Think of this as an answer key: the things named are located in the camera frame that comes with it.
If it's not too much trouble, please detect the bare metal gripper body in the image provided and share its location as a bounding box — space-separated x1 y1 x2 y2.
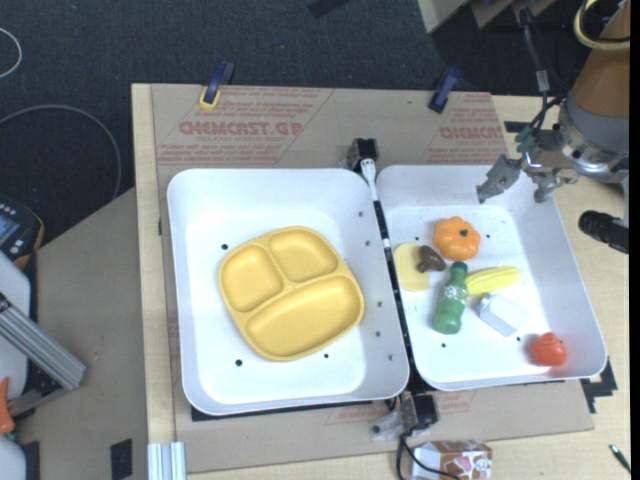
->
519 128 631 185

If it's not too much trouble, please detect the orange toy pumpkin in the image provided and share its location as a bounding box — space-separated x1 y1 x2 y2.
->
432 216 483 263

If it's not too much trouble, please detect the yellow toy corn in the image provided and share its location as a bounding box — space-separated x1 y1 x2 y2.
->
464 265 522 298

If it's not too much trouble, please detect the brown toy mushroom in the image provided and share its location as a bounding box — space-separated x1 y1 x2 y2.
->
415 245 447 275

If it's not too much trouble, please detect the thin black and white rod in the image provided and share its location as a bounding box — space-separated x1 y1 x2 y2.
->
360 157 417 395

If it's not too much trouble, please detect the pale yellow flat slice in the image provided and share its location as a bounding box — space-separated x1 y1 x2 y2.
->
392 242 432 293

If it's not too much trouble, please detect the green toy bottle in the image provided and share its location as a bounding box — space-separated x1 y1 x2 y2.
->
432 261 470 336

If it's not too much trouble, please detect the white toy carton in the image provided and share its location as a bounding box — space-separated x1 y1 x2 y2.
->
474 291 529 338

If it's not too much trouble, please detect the orange-red toy pepper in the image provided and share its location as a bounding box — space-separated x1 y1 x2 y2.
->
530 332 569 368

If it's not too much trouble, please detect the white plastic tray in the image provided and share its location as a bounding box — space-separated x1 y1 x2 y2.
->
166 167 412 416
374 164 609 392

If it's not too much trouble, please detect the brown cardboard board, red print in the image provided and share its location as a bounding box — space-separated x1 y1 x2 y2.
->
149 83 596 474

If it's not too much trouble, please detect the yellow divided plate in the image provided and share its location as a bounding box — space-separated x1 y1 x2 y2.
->
217 225 366 363

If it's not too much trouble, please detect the black pen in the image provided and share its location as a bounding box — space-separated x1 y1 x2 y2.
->
608 443 631 474

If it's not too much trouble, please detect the brown and white carton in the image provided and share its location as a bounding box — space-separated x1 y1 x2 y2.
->
411 439 494 480

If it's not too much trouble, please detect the black block with thin wires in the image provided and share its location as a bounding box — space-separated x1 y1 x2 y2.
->
371 391 441 442
344 137 379 170

